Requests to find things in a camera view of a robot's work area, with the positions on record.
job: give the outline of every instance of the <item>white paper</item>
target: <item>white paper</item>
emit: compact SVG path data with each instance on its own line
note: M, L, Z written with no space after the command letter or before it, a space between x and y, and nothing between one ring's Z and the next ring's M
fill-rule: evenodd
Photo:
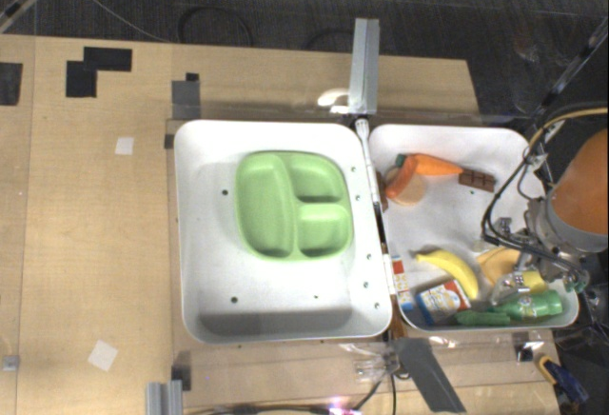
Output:
M88 361L95 367L108 372L118 354L118 349L104 341L97 341L95 347L88 356Z
M116 149L114 150L114 153L126 156L133 154L134 141L135 138L132 137L119 137L118 141L116 141Z

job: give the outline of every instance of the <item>robotic claw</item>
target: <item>robotic claw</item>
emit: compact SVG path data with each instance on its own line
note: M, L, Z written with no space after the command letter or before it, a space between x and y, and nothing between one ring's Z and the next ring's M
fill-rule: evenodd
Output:
M520 250L517 272L533 268L547 282L561 278L568 291L581 292L589 283L588 272L580 266L581 259L606 250L608 245L607 129L584 143L545 197L529 200L524 213L526 229L512 232L509 218L500 218L493 224L490 212L509 183L532 165L534 141L535 138L521 166L489 206L482 221L482 237L493 244Z

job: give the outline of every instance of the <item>green bottle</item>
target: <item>green bottle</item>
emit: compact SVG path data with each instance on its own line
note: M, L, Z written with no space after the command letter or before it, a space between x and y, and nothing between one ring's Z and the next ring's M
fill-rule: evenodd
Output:
M543 293L523 295L506 304L493 306L490 311L506 313L514 320L536 319L562 313L562 303L559 294L548 289Z

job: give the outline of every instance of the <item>green plate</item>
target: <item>green plate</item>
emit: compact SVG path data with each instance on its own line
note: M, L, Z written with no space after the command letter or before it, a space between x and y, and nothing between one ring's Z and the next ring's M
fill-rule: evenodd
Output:
M247 249L265 258L328 257L353 240L343 174L318 154L248 155L237 168L235 209Z

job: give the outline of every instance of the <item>banana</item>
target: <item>banana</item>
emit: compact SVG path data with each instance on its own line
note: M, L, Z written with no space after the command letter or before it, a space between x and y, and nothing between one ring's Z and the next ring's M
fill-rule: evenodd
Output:
M430 263L436 267L441 267L450 274L463 287L463 291L470 299L478 296L478 280L471 267L459 256L452 252L438 249L429 254L417 254L417 261Z

